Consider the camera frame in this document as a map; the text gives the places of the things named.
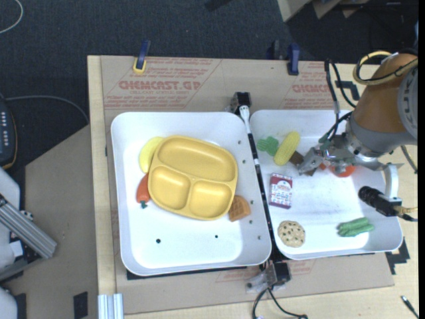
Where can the orange carrot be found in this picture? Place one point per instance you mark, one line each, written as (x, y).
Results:
(142, 189)

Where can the green broccoli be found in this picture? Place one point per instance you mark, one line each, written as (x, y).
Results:
(266, 145)

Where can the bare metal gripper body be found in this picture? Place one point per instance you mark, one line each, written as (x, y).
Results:
(342, 149)

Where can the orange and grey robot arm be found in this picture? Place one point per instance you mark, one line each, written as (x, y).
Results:
(378, 111)

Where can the brown cardboard board red print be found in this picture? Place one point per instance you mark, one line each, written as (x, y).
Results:
(186, 88)

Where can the chocolate chip biscuit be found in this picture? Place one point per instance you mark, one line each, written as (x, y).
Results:
(291, 234)

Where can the black cylinder on white bracket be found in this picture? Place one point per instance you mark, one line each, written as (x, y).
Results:
(378, 199)

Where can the yellow divided plate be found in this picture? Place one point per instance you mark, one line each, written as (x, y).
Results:
(192, 178)

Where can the red and white carton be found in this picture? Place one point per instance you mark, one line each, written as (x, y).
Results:
(281, 191)

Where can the green beans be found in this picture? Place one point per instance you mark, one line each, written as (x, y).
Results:
(355, 227)

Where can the brown waffle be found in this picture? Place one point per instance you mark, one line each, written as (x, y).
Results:
(239, 208)

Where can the yellow corn cob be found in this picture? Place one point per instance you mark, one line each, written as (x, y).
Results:
(287, 148)

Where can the brown block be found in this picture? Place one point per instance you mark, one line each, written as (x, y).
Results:
(296, 159)

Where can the yellow banana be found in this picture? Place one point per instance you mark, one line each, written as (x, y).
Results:
(146, 153)

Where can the white plastic tray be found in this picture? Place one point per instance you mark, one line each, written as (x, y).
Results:
(186, 244)
(325, 198)

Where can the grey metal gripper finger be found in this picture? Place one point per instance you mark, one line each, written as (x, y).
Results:
(310, 161)
(340, 169)

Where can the thin black and white rod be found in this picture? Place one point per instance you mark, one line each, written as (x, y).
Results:
(255, 151)

